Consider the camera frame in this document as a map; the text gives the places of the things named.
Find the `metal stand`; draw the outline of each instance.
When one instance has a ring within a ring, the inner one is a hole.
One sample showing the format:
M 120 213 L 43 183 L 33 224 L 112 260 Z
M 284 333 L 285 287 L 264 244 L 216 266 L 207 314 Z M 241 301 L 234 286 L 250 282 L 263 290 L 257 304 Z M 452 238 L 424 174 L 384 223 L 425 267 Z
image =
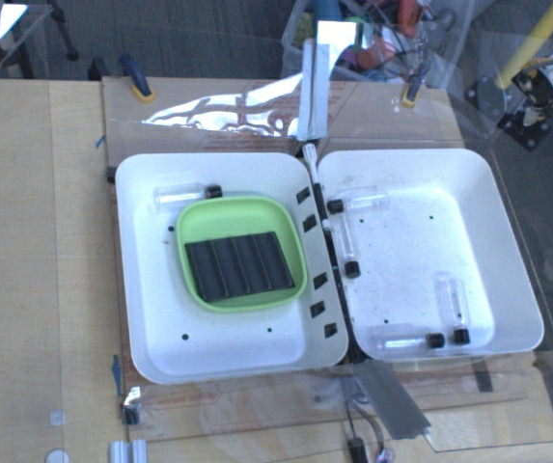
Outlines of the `metal stand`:
M 497 121 L 497 126 L 528 150 L 535 148 L 549 131 L 547 120 L 553 116 L 553 77 L 539 71 L 553 65 L 553 60 L 532 60 L 552 33 L 553 4 L 501 71 L 494 78 L 482 77 L 465 93 L 467 101 Z M 511 84 L 523 93 L 526 101 L 515 112 L 506 113 L 506 90 Z M 524 121 L 527 109 L 532 110 L 534 122 Z
M 60 8 L 59 5 L 57 5 L 57 0 L 46 0 L 46 3 L 53 8 L 51 16 L 53 17 L 53 20 L 57 23 L 57 27 L 62 34 L 64 43 L 66 44 L 66 48 L 68 50 L 68 54 L 66 56 L 69 60 L 72 60 L 73 62 L 78 60 L 79 53 L 78 51 L 76 51 L 76 48 L 74 48 L 72 40 L 70 39 L 68 29 L 66 28 L 66 17 L 64 16 L 64 11 Z

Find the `metal bracket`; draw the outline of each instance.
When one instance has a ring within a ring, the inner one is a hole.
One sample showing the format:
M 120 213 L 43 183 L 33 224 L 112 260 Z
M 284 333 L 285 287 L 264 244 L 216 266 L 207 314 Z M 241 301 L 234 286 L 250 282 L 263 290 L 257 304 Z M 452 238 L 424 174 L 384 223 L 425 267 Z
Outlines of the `metal bracket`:
M 329 79 L 343 51 L 357 40 L 354 22 L 319 21 L 317 39 L 304 42 L 297 140 L 327 135 Z
M 393 439 L 415 439 L 428 433 L 430 422 L 388 364 L 381 360 L 367 361 L 352 369 Z
M 534 150 L 551 128 L 547 119 L 526 125 L 524 118 L 525 110 L 519 108 L 514 114 L 504 115 L 497 126 L 526 150 Z
M 145 439 L 131 443 L 114 441 L 109 444 L 109 463 L 147 463 L 148 445 Z
M 130 389 L 122 405 L 122 422 L 124 425 L 137 425 L 141 422 L 141 414 L 141 387 L 135 386 Z
M 506 111 L 506 93 L 491 77 L 482 77 L 476 82 L 465 93 L 465 99 L 493 121 L 498 121 Z

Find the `clear plastic box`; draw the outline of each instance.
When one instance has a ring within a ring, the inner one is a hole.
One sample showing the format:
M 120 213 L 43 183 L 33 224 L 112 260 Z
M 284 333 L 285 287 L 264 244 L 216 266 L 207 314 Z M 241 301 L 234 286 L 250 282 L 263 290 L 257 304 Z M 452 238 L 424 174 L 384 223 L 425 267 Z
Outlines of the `clear plastic box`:
M 296 0 L 285 32 L 281 39 L 284 47 L 282 76 L 287 77 L 302 70 L 302 50 L 293 45 L 297 22 L 311 0 Z M 457 19 L 448 32 L 441 55 L 434 54 L 427 75 L 426 84 L 436 89 L 447 89 L 454 73 L 456 62 L 464 45 L 471 23 L 476 0 L 429 0 L 430 9 L 435 13 L 443 8 L 456 12 Z M 370 81 L 368 77 L 347 68 L 336 67 L 332 80 Z

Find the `yellow pole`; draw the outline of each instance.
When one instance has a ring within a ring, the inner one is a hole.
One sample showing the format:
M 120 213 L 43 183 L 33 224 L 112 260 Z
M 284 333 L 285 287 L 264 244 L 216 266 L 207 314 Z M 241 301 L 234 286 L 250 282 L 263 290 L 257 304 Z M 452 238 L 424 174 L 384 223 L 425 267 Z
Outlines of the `yellow pole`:
M 516 52 L 511 56 L 510 60 L 495 77 L 495 85 L 503 90 L 506 90 L 512 83 L 512 78 L 517 75 L 525 64 L 531 60 L 536 52 L 541 48 L 544 42 L 553 33 L 553 4 L 550 6 L 546 14 L 532 29 L 527 39 L 518 47 Z

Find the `wooden table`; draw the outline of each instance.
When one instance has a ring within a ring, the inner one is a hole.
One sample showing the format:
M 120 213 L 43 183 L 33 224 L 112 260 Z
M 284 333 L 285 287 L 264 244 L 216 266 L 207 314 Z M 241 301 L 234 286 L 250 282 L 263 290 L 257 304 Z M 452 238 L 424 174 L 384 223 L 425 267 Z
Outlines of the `wooden table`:
M 56 448 L 70 462 L 107 461 L 109 443 L 128 437 L 111 372 L 125 318 L 102 101 L 99 83 L 0 81 L 0 462 Z M 426 412 L 428 440 L 389 442 L 398 461 L 553 462 L 553 411 L 533 360 L 514 356 L 524 397 Z M 346 429 L 153 442 L 149 461 L 345 462 Z

